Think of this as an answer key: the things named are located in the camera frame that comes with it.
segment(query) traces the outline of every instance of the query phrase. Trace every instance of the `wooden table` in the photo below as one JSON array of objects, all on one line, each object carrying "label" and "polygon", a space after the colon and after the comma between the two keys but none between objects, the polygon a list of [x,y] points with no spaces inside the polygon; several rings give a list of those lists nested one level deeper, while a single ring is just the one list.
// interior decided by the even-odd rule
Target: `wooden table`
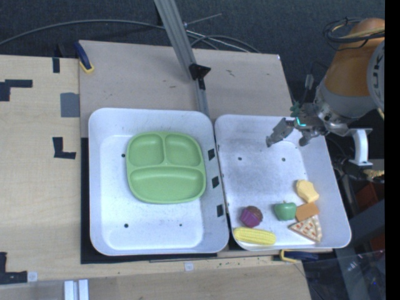
[{"label": "wooden table", "polygon": [[[104,42],[82,44],[89,49],[96,45],[100,49],[105,47]],[[135,98],[136,103],[131,99],[129,107],[121,101],[124,97],[119,101],[114,97],[108,103],[110,106],[196,109],[194,101],[179,100],[179,96],[186,99],[194,93],[191,84],[182,80],[172,48],[120,44],[112,47],[137,51],[123,55],[133,57],[137,64],[136,71],[132,68],[130,88],[140,91],[146,87],[144,82],[157,79],[157,85],[149,83],[147,87],[161,88],[165,92],[163,103],[168,105],[163,107],[157,101],[146,105],[148,99],[144,98],[149,94],[141,93],[142,97]],[[149,61],[155,54],[165,61],[158,64],[157,73],[146,77],[143,61]],[[289,114],[288,87],[277,55],[195,50],[195,56],[199,64],[212,67],[206,87],[213,120],[226,113]],[[89,76],[81,71],[78,60],[55,60],[59,61],[59,72],[54,72],[54,60],[49,57],[0,56],[0,83],[8,79],[33,81],[32,88],[12,87],[10,101],[0,102],[0,251],[7,252],[7,271],[35,272],[39,281],[91,279],[91,286],[96,286],[91,287],[91,294],[97,294],[96,299],[111,295],[115,289],[115,284],[110,287],[113,279],[120,286],[120,296],[115,299],[132,294],[131,279],[143,281],[139,289],[144,299],[152,298],[150,295],[156,299],[167,284],[171,299],[179,286],[190,292],[190,288],[200,285],[206,289],[197,290],[191,299],[207,299],[217,294],[225,295],[222,298],[228,294],[230,299],[242,299],[248,292],[259,294],[257,298],[269,293],[269,299],[310,299],[301,263],[272,261],[271,253],[226,248],[210,259],[81,264],[81,137],[86,136],[88,114],[104,106],[112,86],[100,86],[102,97],[96,96],[96,101],[89,105],[90,97],[94,96],[88,95],[90,88],[80,89]],[[95,59],[93,62],[95,70],[99,70]],[[66,93],[81,95],[81,119],[61,116],[60,97]],[[175,101],[165,102],[165,97]],[[75,152],[75,159],[55,158],[53,137],[62,137],[63,150]],[[185,272],[188,261],[194,271]],[[213,287],[207,291],[209,284]],[[0,288],[2,292],[10,291]]]}]

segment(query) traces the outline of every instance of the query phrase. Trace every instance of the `white tray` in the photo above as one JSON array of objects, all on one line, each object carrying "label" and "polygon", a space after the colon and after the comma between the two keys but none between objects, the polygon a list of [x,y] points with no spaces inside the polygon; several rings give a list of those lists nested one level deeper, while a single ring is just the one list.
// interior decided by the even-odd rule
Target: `white tray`
[{"label": "white tray", "polygon": [[[134,135],[149,131],[186,133],[199,143],[207,174],[206,190],[199,199],[149,204],[133,196],[122,155]],[[210,150],[215,153],[211,159]],[[89,119],[89,184],[90,237],[102,254],[216,253],[228,243],[213,125],[200,112],[115,108],[94,111]]]},{"label": "white tray", "polygon": [[[264,215],[256,229],[277,236],[273,246],[237,243],[250,251],[343,248],[351,240],[351,230],[325,138],[311,139],[301,147],[301,133],[294,130],[285,140],[267,147],[266,136],[281,119],[228,114],[216,120],[218,156],[232,229],[243,226],[240,214],[243,208],[253,205]],[[311,181],[320,195],[316,201],[322,228],[320,243],[292,232],[288,226],[296,220],[279,221],[273,211],[273,206],[284,200],[298,206],[304,203],[295,191],[298,179]]]}]

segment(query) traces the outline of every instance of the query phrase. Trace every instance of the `pizza slice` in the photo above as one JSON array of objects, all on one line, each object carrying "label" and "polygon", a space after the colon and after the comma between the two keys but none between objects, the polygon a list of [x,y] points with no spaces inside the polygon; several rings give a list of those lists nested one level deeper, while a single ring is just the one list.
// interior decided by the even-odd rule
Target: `pizza slice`
[{"label": "pizza slice", "polygon": [[317,216],[309,217],[303,221],[292,224],[291,226],[289,226],[289,229],[293,230],[295,233],[301,234],[308,239],[316,241],[317,243],[321,241],[321,238],[323,236],[321,225]]}]

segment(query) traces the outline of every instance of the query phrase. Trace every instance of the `toy food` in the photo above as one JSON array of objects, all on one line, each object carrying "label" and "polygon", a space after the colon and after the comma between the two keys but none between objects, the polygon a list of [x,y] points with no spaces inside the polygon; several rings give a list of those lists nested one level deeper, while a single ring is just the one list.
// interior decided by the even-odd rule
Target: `toy food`
[{"label": "toy food", "polygon": [[275,214],[279,220],[292,220],[296,216],[297,206],[294,202],[275,204]]},{"label": "toy food", "polygon": [[233,236],[238,241],[246,243],[255,243],[263,245],[271,245],[276,242],[276,236],[271,231],[253,229],[250,227],[237,227],[233,230]]},{"label": "toy food", "polygon": [[245,226],[253,228],[255,226],[258,226],[263,220],[263,214],[257,207],[248,206],[243,209],[240,220]]},{"label": "toy food", "polygon": [[315,191],[313,183],[307,180],[298,180],[296,191],[299,197],[303,198],[307,203],[313,203],[319,198],[319,194]]},{"label": "toy food", "polygon": [[299,221],[295,224],[292,224],[291,226],[289,226],[289,229],[316,242],[320,242],[323,236],[321,225],[316,216],[309,217],[304,221]]},{"label": "toy food", "polygon": [[297,221],[303,221],[312,216],[316,216],[317,214],[319,214],[318,207],[315,203],[310,202],[297,207],[296,219]]}]

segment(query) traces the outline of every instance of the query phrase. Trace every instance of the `green plate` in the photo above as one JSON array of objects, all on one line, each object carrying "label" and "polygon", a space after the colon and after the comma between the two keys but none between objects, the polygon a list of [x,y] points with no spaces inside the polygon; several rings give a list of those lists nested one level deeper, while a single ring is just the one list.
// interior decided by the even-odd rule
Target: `green plate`
[{"label": "green plate", "polygon": [[145,132],[127,145],[127,180],[146,203],[184,203],[206,189],[206,168],[197,141],[178,132]]}]

